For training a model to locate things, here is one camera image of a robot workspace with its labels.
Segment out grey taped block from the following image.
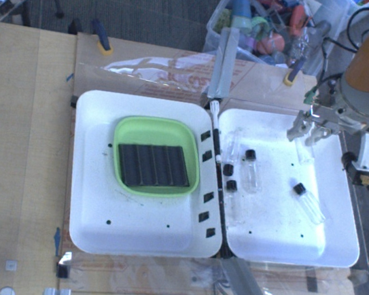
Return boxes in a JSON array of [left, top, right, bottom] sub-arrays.
[[216, 254, 277, 295], [206, 24, 242, 102]]

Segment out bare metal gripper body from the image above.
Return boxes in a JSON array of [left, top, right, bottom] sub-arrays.
[[298, 99, 369, 138]]

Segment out white plastic tray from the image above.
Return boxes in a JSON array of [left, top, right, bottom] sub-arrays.
[[54, 86, 243, 273], [197, 104, 369, 277]]

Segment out clear plastic bottle, black cap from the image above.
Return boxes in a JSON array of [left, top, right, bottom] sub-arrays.
[[219, 178, 249, 229], [237, 147, 268, 195], [287, 181, 332, 228], [220, 126, 243, 179]]

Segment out green square plate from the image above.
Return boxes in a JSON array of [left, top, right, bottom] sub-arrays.
[[105, 111, 209, 205]]

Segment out black cylinder on white bracket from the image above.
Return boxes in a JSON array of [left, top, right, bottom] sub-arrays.
[[337, 129, 369, 188]]

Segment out clear plastic storage bin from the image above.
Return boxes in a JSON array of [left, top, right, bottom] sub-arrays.
[[201, 0, 352, 80]]

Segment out black ribbed rack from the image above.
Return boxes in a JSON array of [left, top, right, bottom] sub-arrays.
[[112, 137, 196, 196]]

